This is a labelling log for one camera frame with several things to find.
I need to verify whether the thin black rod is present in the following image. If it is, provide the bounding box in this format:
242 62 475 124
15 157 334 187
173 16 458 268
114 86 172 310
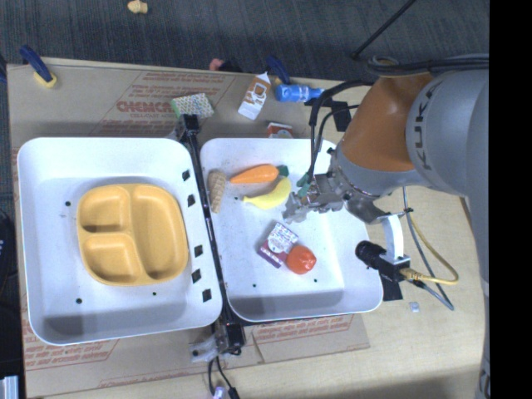
187 133 232 328

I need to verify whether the purple and white packet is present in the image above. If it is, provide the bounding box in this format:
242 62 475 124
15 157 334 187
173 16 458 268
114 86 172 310
256 221 300 270

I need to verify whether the brown cardboard board red print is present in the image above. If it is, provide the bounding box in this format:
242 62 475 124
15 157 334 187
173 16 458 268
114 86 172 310
6 57 372 392

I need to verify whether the green patterned box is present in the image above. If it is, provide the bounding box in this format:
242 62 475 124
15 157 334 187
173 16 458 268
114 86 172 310
170 92 216 121

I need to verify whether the white plastic tray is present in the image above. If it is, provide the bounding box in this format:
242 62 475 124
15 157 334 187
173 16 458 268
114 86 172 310
199 136 385 324
16 135 224 347

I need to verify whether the small red and white carton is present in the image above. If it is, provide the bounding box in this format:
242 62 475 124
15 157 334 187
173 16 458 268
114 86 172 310
266 121 294 140

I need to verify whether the yellow divided plate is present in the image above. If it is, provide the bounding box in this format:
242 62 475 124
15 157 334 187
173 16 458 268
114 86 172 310
76 182 190 288

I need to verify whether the black cylinder on white bracket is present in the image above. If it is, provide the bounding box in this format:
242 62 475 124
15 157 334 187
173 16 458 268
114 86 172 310
354 212 412 284

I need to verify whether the blue bottle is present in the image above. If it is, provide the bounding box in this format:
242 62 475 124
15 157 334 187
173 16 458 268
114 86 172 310
274 82 327 104

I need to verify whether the red tomato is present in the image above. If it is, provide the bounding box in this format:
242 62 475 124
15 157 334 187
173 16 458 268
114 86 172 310
285 244 318 276

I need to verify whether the black block with thin wires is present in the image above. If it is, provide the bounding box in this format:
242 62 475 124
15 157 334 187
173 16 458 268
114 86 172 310
213 321 247 356
174 113 202 141

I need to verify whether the white and orange carton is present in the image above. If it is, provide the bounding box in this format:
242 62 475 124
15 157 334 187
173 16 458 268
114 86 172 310
237 71 273 121

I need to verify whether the yellow banana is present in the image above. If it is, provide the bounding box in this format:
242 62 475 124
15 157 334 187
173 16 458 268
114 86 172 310
242 175 293 211

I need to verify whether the tan waffle cone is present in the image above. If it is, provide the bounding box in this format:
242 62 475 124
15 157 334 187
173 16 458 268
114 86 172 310
206 169 228 215

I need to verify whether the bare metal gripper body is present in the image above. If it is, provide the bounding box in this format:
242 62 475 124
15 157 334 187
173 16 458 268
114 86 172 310
308 171 351 212

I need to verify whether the orange carrot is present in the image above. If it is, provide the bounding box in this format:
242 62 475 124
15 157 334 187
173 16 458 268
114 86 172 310
229 163 290 185

